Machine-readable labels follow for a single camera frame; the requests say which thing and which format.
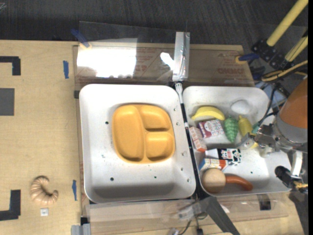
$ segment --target blue tape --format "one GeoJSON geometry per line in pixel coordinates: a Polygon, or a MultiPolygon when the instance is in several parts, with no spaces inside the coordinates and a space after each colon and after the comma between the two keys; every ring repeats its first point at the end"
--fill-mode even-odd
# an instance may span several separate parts
{"type": "Polygon", "coordinates": [[[258,58],[260,58],[258,54],[250,53],[239,57],[239,61],[250,61],[258,58]]]}
{"type": "Polygon", "coordinates": [[[65,79],[68,79],[68,61],[63,61],[63,72],[64,72],[64,76],[65,79]]]}
{"type": "Polygon", "coordinates": [[[80,33],[78,30],[76,29],[71,29],[70,32],[72,33],[73,36],[75,36],[79,42],[81,42],[85,47],[89,47],[89,43],[86,39],[86,37],[84,37],[84,35],[82,33],[80,33]]]}
{"type": "Polygon", "coordinates": [[[73,190],[73,193],[74,193],[74,199],[75,199],[75,201],[77,201],[77,194],[76,194],[76,191],[77,191],[77,187],[76,187],[76,180],[73,180],[72,190],[73,190]]]}

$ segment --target toy sausage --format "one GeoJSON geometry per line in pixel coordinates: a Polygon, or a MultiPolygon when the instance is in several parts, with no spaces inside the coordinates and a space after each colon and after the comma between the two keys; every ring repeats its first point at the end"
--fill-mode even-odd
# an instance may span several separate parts
{"type": "Polygon", "coordinates": [[[226,176],[226,184],[238,184],[241,185],[245,190],[253,189],[252,183],[239,176],[226,176]]]}

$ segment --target wooden table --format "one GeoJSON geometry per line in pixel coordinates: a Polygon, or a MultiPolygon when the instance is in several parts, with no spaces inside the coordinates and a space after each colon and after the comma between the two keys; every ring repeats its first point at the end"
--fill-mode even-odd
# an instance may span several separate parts
{"type": "MultiPolygon", "coordinates": [[[[74,92],[73,46],[77,42],[0,41],[0,56],[18,56],[21,75],[0,63],[0,88],[15,89],[14,116],[0,116],[0,210],[9,209],[10,190],[21,190],[21,215],[0,221],[0,234],[70,234],[80,223],[81,192],[74,92]],[[63,61],[69,63],[65,78],[63,61]],[[29,194],[34,178],[50,179],[49,191],[59,199],[41,216],[29,194]],[[72,190],[77,182],[77,201],[72,190]]],[[[288,216],[235,222],[241,234],[303,234],[295,206],[283,196],[288,216]]],[[[220,233],[216,225],[205,234],[220,233]]],[[[142,235],[167,234],[168,230],[142,235]]],[[[189,228],[185,234],[195,234],[189,228]]]]}

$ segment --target clear plastic sheet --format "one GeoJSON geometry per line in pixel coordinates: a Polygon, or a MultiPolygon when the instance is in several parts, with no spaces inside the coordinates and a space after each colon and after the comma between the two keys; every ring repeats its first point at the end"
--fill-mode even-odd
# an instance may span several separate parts
{"type": "Polygon", "coordinates": [[[183,81],[188,32],[80,22],[76,84],[183,81]]]}
{"type": "MultiPolygon", "coordinates": [[[[267,195],[268,210],[260,210],[257,196],[219,198],[219,203],[232,222],[252,221],[287,217],[287,196],[267,195]]],[[[194,200],[151,201],[133,203],[111,203],[86,206],[91,233],[123,234],[177,228],[183,230],[190,219],[181,218],[180,213],[191,210],[194,200]]],[[[196,226],[195,217],[191,227],[196,226]]],[[[213,225],[214,221],[204,213],[199,216],[199,225],[213,225]]]]}

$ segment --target gray carpet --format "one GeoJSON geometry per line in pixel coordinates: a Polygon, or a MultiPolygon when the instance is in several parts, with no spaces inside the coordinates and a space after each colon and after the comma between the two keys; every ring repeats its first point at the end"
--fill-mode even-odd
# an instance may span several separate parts
{"type": "MultiPolygon", "coordinates": [[[[267,38],[297,0],[0,0],[0,39],[76,40],[79,21],[164,28],[191,33],[192,44],[242,45],[267,38]]],[[[308,28],[308,8],[276,47],[283,53],[308,28]]],[[[308,58],[307,49],[295,60],[308,58]]],[[[300,77],[285,79],[292,91],[300,77]]],[[[307,227],[307,213],[299,215],[307,227]]]]}

